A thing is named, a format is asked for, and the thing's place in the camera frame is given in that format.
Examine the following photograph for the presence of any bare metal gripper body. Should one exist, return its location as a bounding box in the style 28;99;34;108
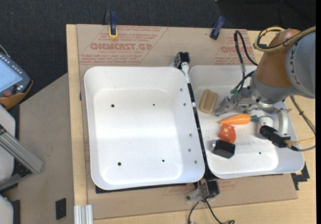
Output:
233;89;283;115

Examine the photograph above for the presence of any orange toy carrot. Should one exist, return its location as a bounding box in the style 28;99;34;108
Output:
219;114;259;126

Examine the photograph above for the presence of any beige toy bread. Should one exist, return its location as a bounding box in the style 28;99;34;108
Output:
199;89;219;115

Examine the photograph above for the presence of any orange packet with star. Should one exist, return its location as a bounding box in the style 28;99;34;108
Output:
217;124;237;144

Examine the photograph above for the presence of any thin black and white rod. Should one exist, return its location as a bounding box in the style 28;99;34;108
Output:
182;62;210;181

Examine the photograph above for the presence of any small black can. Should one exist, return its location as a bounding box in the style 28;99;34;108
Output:
210;139;236;160

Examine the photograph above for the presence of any white plastic tray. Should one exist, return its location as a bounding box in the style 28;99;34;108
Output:
83;66;206;191
188;64;305;180

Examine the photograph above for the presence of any brown cardboard board red print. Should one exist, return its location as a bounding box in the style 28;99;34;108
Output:
76;24;299;220

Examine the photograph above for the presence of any black cylinder on white bracket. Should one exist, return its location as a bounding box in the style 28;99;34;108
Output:
259;108;293;149

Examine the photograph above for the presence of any black block with thin wires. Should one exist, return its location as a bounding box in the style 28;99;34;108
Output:
170;51;191;69
185;180;220;204

